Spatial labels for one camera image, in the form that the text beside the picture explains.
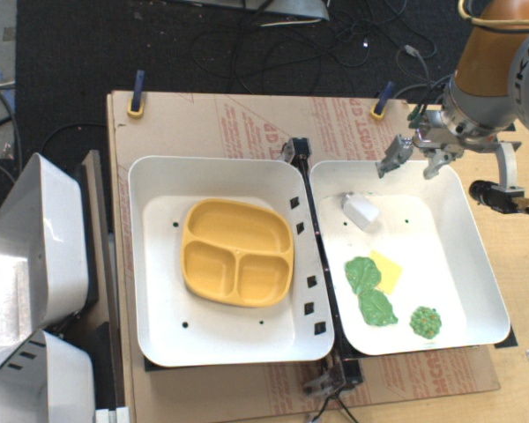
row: green leaf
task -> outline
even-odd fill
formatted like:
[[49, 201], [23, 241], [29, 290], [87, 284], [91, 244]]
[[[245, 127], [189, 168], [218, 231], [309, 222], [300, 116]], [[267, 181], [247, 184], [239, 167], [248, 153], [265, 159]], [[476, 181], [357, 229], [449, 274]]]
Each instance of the green leaf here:
[[388, 298], [379, 290], [362, 293], [359, 296], [359, 308], [366, 324], [387, 326], [398, 322]]
[[355, 257], [345, 263], [345, 274], [355, 294], [372, 290], [382, 280], [376, 264], [368, 257]]

